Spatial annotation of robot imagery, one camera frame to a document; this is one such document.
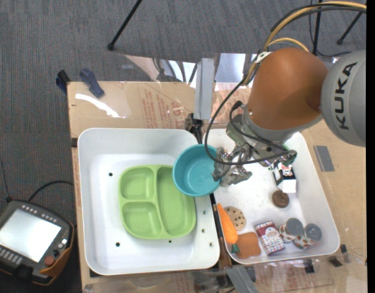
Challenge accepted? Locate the brown doughnut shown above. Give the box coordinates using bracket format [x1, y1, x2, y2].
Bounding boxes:
[271, 189, 291, 209]

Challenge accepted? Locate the green divided plate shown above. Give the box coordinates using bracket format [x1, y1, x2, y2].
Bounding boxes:
[117, 164, 197, 241]

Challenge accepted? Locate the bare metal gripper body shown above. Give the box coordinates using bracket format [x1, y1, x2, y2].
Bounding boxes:
[225, 114, 291, 168]

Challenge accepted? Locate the chocolate chip biscuit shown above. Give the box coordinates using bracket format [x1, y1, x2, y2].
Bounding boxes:
[224, 206, 247, 231]

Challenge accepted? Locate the white plastic tray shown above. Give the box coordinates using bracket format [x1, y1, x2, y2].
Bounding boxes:
[77, 128, 222, 277]
[202, 128, 341, 266]

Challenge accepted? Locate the black tripod stand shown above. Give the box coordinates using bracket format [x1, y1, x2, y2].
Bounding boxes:
[308, 0, 367, 57]
[107, 0, 151, 51]

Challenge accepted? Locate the orange carrot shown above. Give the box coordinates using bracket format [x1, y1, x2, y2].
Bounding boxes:
[216, 203, 241, 254]

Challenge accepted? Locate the small white patterned can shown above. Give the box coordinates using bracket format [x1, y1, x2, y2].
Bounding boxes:
[279, 217, 305, 244]
[292, 223, 324, 250]

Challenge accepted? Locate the red and white packet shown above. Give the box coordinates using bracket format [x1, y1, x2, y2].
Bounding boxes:
[254, 220, 286, 256]

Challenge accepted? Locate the orange-brown toast slice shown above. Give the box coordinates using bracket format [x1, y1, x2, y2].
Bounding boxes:
[235, 231, 263, 260]

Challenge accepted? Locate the black and white carton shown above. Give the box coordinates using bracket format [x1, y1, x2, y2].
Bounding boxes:
[271, 159, 298, 194]

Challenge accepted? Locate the brown cardboard board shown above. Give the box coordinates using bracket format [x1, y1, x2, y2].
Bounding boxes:
[67, 81, 367, 293]

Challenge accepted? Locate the blue bowl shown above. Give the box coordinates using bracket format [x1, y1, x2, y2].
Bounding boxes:
[172, 143, 223, 198]

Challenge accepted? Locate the thin black rod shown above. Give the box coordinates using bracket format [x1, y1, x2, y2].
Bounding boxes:
[209, 193, 233, 269]

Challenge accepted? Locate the black block with wires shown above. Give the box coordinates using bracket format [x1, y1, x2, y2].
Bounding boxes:
[184, 114, 205, 137]

